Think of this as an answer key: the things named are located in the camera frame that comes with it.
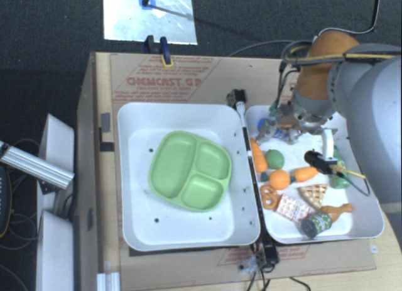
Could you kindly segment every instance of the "white plastic tray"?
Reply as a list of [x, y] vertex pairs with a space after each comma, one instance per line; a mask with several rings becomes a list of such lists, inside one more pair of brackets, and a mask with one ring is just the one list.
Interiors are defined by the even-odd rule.
[[[269, 106], [253, 106], [246, 112], [246, 123], [250, 137], [258, 135], [258, 121], [261, 118], [268, 118]], [[359, 172], [359, 167], [354, 159], [350, 144], [347, 140], [345, 119], [338, 114], [334, 115], [333, 120], [325, 124], [326, 128], [337, 128], [338, 132], [334, 135], [334, 142], [337, 145], [339, 155], [345, 161], [348, 169]], [[291, 172], [300, 167], [306, 167], [308, 164], [304, 161], [304, 154], [308, 150], [316, 150], [322, 152], [323, 145], [321, 136], [312, 136], [304, 134], [299, 137], [298, 142], [294, 145], [289, 145], [286, 141], [277, 138], [271, 138], [265, 141], [261, 146], [261, 150], [268, 151], [269, 149], [277, 149], [285, 157], [285, 165], [283, 170]], [[352, 178], [363, 191], [366, 186], [362, 179], [358, 177]], [[311, 180], [304, 183], [291, 184], [287, 189], [278, 191], [279, 194], [285, 193], [290, 197], [300, 200], [304, 204], [304, 200], [299, 195], [297, 187], [327, 184], [329, 177], [323, 174], [318, 174]], [[351, 203], [354, 207], [353, 213], [343, 213], [332, 227], [310, 239], [302, 234], [299, 226], [291, 222], [274, 211], [264, 209], [264, 217], [266, 227], [270, 235], [280, 243], [311, 243], [323, 241], [335, 241], [341, 239], [356, 239], [356, 238], [374, 238], [380, 235], [384, 229], [384, 220], [381, 214], [381, 209], [377, 197], [371, 191], [371, 195], [366, 197], [359, 193], [352, 186], [347, 189], [333, 189], [330, 186], [323, 200], [324, 205], [341, 206], [345, 203]]]
[[[252, 244], [260, 225], [238, 114], [211, 104], [132, 102], [120, 108], [122, 231], [139, 251]], [[184, 130], [227, 150], [232, 176], [222, 202], [210, 212], [192, 212], [164, 201], [148, 184], [153, 155], [169, 132]]]

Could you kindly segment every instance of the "green plate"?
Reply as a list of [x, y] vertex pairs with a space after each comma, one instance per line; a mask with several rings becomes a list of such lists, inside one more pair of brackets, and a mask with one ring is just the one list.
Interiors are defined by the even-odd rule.
[[232, 160], [221, 146], [186, 131], [172, 131], [160, 143], [149, 170], [152, 191], [191, 211], [207, 212], [222, 200]]

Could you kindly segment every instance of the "silver square panel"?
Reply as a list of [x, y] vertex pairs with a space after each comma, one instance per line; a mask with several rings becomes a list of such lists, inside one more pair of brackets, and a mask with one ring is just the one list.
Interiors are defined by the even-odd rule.
[[141, 0], [104, 0], [106, 40], [155, 41], [165, 36], [169, 43], [197, 44], [192, 0], [151, 0], [144, 8]]

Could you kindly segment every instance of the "orange ball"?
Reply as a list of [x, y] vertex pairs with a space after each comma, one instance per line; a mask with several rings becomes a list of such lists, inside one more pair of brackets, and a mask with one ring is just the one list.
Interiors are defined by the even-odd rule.
[[283, 190], [291, 183], [290, 175], [282, 169], [274, 170], [269, 175], [269, 184], [276, 190]]

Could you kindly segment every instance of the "cardboard box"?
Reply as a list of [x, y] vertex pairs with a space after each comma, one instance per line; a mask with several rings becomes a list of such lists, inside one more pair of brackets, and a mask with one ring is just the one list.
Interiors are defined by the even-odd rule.
[[[246, 107], [275, 97], [279, 60], [174, 56], [164, 68], [159, 55], [93, 53], [77, 111], [76, 271], [81, 290], [97, 290], [96, 274], [120, 272], [121, 290], [151, 290], [250, 279], [239, 264], [250, 247], [141, 253], [121, 234], [117, 112], [125, 103], [224, 104], [245, 89]], [[280, 246], [271, 278], [375, 269], [366, 239]]]

